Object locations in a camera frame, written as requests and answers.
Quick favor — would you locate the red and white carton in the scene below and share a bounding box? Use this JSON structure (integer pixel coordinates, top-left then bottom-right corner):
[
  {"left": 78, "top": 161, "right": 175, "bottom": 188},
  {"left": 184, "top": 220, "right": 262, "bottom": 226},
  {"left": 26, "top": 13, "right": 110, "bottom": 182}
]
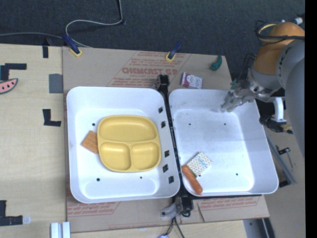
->
[{"left": 179, "top": 71, "right": 204, "bottom": 90}]

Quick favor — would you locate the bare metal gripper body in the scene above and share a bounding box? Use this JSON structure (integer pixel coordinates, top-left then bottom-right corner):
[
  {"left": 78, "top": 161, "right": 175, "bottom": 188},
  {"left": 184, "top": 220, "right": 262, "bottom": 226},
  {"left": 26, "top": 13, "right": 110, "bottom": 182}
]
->
[{"left": 232, "top": 81, "right": 272, "bottom": 104}]

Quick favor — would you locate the thin black and white rod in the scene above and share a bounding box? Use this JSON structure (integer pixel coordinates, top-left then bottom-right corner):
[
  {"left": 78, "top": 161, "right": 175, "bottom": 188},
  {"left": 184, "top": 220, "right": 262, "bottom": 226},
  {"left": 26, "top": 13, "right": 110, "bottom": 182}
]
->
[{"left": 160, "top": 89, "right": 186, "bottom": 220}]

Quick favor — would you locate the black cylinder on white bracket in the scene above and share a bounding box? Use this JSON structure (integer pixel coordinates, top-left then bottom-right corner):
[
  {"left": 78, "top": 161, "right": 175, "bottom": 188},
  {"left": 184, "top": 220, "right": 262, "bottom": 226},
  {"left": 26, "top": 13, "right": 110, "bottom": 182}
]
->
[{"left": 259, "top": 97, "right": 294, "bottom": 134}]

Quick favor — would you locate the brown cardboard board red print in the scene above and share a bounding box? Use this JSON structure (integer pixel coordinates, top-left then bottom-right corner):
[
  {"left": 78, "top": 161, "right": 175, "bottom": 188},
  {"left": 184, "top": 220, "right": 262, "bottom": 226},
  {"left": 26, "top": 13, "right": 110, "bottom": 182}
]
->
[{"left": 61, "top": 46, "right": 270, "bottom": 233}]

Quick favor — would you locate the yellow divided plate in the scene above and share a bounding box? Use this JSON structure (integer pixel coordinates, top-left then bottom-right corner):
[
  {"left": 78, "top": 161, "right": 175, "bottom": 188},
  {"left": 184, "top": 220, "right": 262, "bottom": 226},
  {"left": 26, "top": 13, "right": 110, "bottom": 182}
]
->
[{"left": 97, "top": 115, "right": 162, "bottom": 173}]

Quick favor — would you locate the black block with thin wires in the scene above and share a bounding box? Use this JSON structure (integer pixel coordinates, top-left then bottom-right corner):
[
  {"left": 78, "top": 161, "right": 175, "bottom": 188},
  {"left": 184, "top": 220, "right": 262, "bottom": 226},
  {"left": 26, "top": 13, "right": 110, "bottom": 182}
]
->
[
  {"left": 151, "top": 74, "right": 170, "bottom": 92},
  {"left": 176, "top": 195, "right": 194, "bottom": 217}
]

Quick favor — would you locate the white patterned carton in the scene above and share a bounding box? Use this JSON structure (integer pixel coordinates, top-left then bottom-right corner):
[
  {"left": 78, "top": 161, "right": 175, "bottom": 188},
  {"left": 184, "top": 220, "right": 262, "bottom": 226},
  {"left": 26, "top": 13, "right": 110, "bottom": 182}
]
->
[{"left": 186, "top": 151, "right": 213, "bottom": 177}]

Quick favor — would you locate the white plastic tray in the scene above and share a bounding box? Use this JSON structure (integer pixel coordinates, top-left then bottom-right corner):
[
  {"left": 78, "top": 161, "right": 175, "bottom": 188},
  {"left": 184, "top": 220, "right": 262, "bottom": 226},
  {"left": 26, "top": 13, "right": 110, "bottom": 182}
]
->
[
  {"left": 168, "top": 88, "right": 280, "bottom": 197},
  {"left": 66, "top": 86, "right": 181, "bottom": 204}
]

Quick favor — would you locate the pink watermelon slice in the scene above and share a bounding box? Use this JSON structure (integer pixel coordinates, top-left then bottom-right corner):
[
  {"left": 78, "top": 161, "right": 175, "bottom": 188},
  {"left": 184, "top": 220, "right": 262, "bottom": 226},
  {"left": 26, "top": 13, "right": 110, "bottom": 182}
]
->
[{"left": 0, "top": 78, "right": 19, "bottom": 95}]

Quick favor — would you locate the green curved toy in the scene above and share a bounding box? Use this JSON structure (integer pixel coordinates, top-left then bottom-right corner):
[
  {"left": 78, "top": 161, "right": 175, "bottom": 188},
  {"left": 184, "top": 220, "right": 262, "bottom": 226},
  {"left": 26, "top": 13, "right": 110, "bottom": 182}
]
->
[{"left": 209, "top": 55, "right": 223, "bottom": 71}]

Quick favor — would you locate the orange waffle biscuit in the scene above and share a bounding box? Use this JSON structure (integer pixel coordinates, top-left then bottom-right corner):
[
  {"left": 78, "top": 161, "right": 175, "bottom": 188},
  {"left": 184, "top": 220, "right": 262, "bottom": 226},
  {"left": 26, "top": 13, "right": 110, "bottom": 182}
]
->
[{"left": 80, "top": 130, "right": 100, "bottom": 155}]

